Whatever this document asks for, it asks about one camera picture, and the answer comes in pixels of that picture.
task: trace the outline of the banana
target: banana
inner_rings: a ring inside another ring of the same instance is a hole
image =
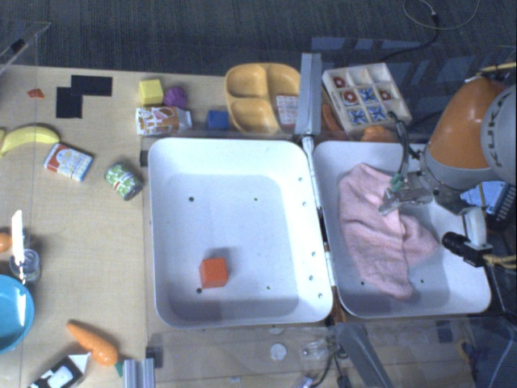
[[[43,142],[44,144],[55,144],[59,142],[59,136],[50,128],[39,125],[25,126],[9,132],[3,140],[0,149],[0,157],[7,151],[27,144],[28,142]]]

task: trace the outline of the yellow plastic container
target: yellow plastic container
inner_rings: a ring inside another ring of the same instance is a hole
[[[278,95],[298,96],[300,73],[278,63],[238,65],[225,76],[225,94],[233,126],[241,133],[281,132],[276,116]]]

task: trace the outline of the orange object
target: orange object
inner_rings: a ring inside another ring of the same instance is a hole
[[[361,137],[364,142],[397,142],[395,134],[381,125],[372,125],[364,129]]]
[[[29,92],[27,92],[27,95],[29,95],[30,98],[38,98],[43,99],[45,96],[43,95],[43,92],[41,89],[32,89]]]
[[[328,103],[324,103],[322,105],[322,121],[325,125],[326,129],[333,132],[342,132],[343,130],[339,127],[336,119],[334,118],[334,114],[332,113],[332,108]]]
[[[201,287],[221,288],[228,282],[228,269],[224,257],[205,259],[200,265]]]
[[[78,340],[79,344],[91,352],[91,357],[101,365],[112,366],[119,360],[119,352],[114,345],[93,332],[86,330],[73,322],[68,322],[66,327]]]
[[[0,233],[0,253],[9,250],[13,243],[11,235],[8,233]]]
[[[488,168],[481,148],[481,125],[492,101],[505,86],[487,78],[465,83],[443,111],[428,148],[432,158],[455,168]]]

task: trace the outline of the tic-tac-toe board game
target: tic-tac-toe board game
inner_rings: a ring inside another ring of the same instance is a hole
[[[388,112],[407,124],[411,122],[410,111],[385,63],[326,70],[323,83],[349,135],[360,134],[372,125],[393,128]]]

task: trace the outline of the orange cube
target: orange cube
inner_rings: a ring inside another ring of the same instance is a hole
[[[218,257],[203,260],[200,265],[200,275],[203,289],[222,288],[228,282],[226,259]]]

